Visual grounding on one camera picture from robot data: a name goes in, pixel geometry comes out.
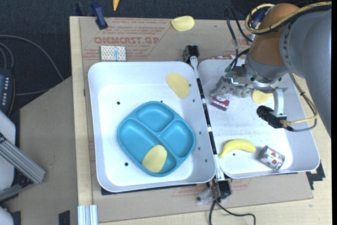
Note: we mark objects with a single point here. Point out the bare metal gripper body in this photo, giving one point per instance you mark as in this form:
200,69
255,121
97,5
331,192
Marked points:
241,77

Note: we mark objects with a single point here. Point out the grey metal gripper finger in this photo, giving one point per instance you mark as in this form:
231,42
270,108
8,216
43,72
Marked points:
221,88
242,92

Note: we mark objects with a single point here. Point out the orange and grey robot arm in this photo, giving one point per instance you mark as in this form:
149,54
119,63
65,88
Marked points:
302,44

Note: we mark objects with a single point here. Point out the red and white packet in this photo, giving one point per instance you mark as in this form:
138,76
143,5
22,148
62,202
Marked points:
221,103

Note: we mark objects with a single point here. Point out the yellow potato chip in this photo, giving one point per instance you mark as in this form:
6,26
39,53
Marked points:
183,23
260,98
179,85
154,158

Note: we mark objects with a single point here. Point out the thin black and white rod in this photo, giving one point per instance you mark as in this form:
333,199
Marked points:
208,118

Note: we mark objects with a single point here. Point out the white plastic tray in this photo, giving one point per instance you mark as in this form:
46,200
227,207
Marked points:
116,145
245,126

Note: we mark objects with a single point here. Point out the yellow banana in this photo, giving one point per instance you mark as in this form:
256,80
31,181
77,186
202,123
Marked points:
237,145

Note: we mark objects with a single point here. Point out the white can with fruit print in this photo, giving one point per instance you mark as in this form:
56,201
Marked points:
272,158

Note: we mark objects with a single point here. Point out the blue divided plate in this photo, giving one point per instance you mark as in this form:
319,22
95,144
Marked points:
139,131

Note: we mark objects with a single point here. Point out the white patterned carton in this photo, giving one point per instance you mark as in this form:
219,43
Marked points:
113,53

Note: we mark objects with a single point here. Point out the brown cardboard board red print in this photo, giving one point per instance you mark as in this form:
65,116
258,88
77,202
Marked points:
158,205

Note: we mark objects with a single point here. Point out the orange carrot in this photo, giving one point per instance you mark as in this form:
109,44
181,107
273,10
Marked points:
116,0

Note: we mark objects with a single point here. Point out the black cylinder on white bracket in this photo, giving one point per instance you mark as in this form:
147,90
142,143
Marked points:
271,116

